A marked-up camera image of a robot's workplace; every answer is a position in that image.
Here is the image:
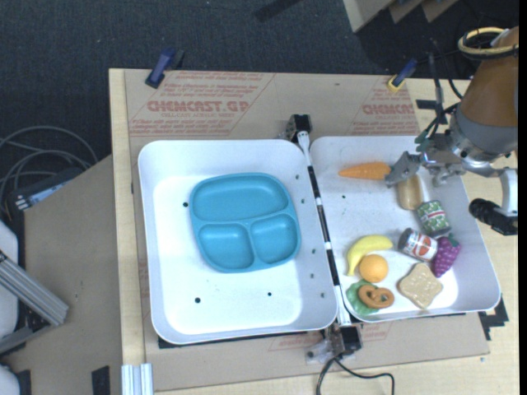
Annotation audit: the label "thin black and white rod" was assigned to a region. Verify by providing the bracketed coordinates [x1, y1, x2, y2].
[296, 131, 352, 326]

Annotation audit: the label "green and white can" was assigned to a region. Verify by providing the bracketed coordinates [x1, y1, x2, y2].
[415, 199, 451, 236]

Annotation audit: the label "black cylinder on white bracket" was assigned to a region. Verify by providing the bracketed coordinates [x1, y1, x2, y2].
[469, 168, 520, 236]

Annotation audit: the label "yellow banana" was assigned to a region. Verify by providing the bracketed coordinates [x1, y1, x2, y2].
[345, 235, 394, 277]

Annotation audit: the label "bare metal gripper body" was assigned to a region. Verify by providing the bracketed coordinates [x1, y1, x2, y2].
[418, 132, 508, 179]

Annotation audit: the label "blue divided plate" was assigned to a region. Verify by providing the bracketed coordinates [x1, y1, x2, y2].
[189, 171, 302, 274]

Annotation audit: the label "red and white can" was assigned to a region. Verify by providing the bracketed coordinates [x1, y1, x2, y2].
[397, 226, 439, 263]

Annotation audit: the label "green lettuce leaf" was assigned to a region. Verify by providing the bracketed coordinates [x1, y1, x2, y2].
[345, 278, 385, 318]

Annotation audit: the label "white plastic tray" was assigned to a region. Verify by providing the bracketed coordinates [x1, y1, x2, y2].
[308, 134, 503, 324]
[137, 138, 340, 346]

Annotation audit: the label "orange carrot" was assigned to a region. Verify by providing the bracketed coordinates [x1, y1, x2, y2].
[338, 160, 392, 181]

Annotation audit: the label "tan bread roll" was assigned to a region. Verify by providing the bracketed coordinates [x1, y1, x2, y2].
[396, 173, 425, 211]

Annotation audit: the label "orange fruit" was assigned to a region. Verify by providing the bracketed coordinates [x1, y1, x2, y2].
[358, 253, 389, 284]

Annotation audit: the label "beige bread slice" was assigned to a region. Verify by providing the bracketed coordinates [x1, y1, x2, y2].
[396, 262, 445, 310]

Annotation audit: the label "brown pretzel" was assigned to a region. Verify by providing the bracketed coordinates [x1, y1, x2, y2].
[357, 284, 395, 309]

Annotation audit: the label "purple grapes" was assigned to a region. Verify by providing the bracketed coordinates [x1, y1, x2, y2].
[431, 233, 462, 279]

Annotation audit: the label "brown cardboard board red print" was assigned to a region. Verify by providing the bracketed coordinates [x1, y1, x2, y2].
[123, 70, 492, 393]

